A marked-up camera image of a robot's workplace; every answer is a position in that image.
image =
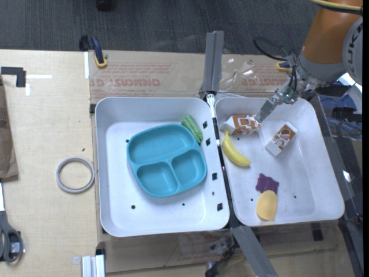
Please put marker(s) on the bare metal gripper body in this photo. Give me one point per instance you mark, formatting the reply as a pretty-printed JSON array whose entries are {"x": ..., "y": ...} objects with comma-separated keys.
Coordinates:
[{"x": 288, "y": 92}]

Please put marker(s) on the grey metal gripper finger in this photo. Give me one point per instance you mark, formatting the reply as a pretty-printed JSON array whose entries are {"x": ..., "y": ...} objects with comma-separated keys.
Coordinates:
[{"x": 264, "y": 111}]

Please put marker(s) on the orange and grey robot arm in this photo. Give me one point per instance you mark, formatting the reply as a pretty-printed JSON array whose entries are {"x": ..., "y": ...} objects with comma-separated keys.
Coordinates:
[{"x": 325, "y": 39}]

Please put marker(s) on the orange and white carton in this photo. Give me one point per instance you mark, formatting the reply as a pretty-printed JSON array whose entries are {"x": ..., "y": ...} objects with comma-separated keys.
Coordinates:
[{"x": 242, "y": 125}]

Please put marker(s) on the white carton with picture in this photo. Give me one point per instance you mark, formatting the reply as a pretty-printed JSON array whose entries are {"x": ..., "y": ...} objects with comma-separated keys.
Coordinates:
[{"x": 281, "y": 139}]

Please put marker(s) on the yellow banana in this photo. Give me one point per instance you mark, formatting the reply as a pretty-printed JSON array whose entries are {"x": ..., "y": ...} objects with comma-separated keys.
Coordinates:
[{"x": 232, "y": 153}]

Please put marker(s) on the purple grapes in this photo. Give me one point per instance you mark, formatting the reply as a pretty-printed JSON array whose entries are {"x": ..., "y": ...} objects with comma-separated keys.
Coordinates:
[{"x": 266, "y": 183}]

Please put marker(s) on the green toy beans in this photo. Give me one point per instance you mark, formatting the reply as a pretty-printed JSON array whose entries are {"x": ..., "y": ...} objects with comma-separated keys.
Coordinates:
[{"x": 192, "y": 126}]

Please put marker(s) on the white plastic tray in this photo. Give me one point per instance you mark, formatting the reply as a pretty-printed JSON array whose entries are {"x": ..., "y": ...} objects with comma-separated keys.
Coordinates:
[
  {"x": 121, "y": 212},
  {"x": 311, "y": 183}
]

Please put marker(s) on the yellow toy crisp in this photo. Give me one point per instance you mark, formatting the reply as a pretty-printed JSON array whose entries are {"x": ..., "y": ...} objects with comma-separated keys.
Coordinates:
[{"x": 266, "y": 206}]

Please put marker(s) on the blue divided plate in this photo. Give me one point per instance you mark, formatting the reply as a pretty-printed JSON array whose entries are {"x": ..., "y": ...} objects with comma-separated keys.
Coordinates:
[{"x": 161, "y": 149}]

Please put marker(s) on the brown cardboard board, red print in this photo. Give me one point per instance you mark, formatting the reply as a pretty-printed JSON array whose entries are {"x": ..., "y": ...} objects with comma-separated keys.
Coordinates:
[{"x": 138, "y": 76}]

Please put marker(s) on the black round caster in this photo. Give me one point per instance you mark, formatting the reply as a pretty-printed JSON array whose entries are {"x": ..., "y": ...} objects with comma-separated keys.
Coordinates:
[{"x": 103, "y": 1}]

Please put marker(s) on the white tape roll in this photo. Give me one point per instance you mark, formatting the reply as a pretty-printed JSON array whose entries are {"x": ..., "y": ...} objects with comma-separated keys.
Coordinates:
[{"x": 62, "y": 183}]

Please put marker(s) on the brown paper bag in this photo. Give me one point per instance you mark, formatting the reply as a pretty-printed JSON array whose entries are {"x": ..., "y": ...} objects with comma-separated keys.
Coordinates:
[{"x": 5, "y": 143}]

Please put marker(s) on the black cylinder on white bracket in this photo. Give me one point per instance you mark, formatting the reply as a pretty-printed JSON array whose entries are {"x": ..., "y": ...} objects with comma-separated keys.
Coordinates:
[{"x": 344, "y": 113}]

